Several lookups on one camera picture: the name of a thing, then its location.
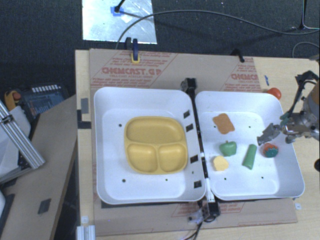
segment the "yellow cheese toy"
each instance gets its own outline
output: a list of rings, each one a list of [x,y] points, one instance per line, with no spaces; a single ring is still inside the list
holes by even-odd
[[[218,155],[213,159],[213,167],[216,171],[224,171],[229,167],[229,163],[222,155]]]

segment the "metal sheet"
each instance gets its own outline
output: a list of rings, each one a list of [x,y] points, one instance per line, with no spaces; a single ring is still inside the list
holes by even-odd
[[[113,15],[111,8],[117,6],[121,0],[82,0],[83,39],[92,41],[118,41],[121,33],[136,17],[121,14]],[[151,0],[126,0],[121,11],[140,17],[153,13]],[[126,37],[137,38],[139,43],[156,44],[154,18],[142,20],[126,32]]]

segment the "toy food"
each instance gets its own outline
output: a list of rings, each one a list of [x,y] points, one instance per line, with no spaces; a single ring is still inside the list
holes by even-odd
[[[252,170],[252,168],[254,167],[256,152],[257,146],[254,144],[250,144],[242,165]]]
[[[219,146],[219,149],[224,157],[230,157],[237,152],[237,143],[234,141],[223,143]]]
[[[221,134],[227,134],[229,132],[233,132],[235,127],[231,122],[229,116],[226,113],[222,113],[213,118],[213,122],[218,127],[218,130]]]
[[[263,147],[263,154],[267,157],[267,158],[274,158],[279,152],[279,149],[276,145],[273,145],[271,143],[266,143],[264,144]]]
[[[229,163],[222,155],[218,155],[213,159],[213,167],[216,171],[224,171],[229,167]]]
[[[271,88],[267,90],[266,93],[275,96],[278,100],[281,99],[281,91],[278,88]]]

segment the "tan tabletop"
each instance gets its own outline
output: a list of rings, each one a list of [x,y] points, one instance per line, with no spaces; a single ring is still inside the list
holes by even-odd
[[[292,58],[264,58],[254,57],[255,68],[262,90],[277,87],[282,92],[280,103],[283,111],[287,111],[294,100],[297,91],[295,76],[308,70],[319,75],[319,65],[308,59]],[[81,109],[81,100],[90,97],[89,51],[76,51],[76,82],[77,109]],[[308,95],[312,86],[306,86],[303,91]],[[90,121],[90,110],[82,114],[83,121]],[[296,211],[298,223],[247,226],[233,228],[216,228],[200,230],[198,240],[204,239],[237,239],[237,240],[301,240],[320,239],[320,180],[319,172],[314,168],[319,158],[319,142],[315,139],[299,138],[293,144],[296,156],[305,182],[304,194],[295,200],[301,205]],[[79,158],[79,187],[80,187],[80,215],[88,217],[88,223],[94,224],[93,204],[93,169],[91,130],[78,129],[78,158]],[[193,231],[173,231],[160,233],[128,234],[97,237],[97,240],[180,240],[188,237]]]
[[[14,195],[2,240],[53,240],[76,157],[76,97],[40,115],[32,143],[45,164],[17,178],[3,193]],[[38,214],[43,201],[48,210]]]

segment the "yellow divided plate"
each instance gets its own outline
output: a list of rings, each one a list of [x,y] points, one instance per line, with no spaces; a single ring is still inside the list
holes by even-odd
[[[184,129],[170,117],[132,118],[124,129],[125,155],[129,165],[142,174],[173,174],[188,162]]]

